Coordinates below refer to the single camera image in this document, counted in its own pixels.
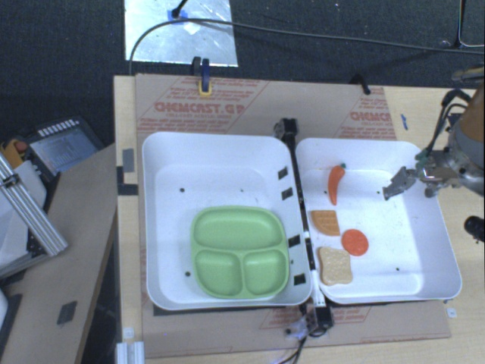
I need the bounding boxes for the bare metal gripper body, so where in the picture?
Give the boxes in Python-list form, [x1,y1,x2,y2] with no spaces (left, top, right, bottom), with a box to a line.
[415,152,485,199]

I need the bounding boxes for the white plastic tray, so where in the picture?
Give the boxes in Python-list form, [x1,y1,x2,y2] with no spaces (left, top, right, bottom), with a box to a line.
[295,137,464,306]
[141,130,314,312]

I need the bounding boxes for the orange carrot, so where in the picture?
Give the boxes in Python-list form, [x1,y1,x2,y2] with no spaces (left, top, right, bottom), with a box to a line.
[327,162,348,207]

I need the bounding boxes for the orange round slice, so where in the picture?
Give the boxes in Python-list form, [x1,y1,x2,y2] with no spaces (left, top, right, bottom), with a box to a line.
[340,228,370,257]

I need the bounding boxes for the orange waffle biscuit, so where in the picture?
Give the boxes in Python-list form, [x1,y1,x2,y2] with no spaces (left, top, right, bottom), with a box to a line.
[310,209,341,237]

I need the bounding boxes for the thin black and white rod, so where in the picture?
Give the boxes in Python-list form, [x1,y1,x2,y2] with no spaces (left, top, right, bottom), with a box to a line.
[286,133,324,307]

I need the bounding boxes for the tan bread slice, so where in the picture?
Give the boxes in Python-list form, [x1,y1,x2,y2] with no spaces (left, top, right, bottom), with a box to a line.
[317,246,354,287]

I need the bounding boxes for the green divided plate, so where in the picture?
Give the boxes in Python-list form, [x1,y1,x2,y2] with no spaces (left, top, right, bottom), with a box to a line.
[189,205,291,300]

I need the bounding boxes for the brown cardboard board red print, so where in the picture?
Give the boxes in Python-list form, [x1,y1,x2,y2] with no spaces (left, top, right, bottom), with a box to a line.
[134,73,452,359]

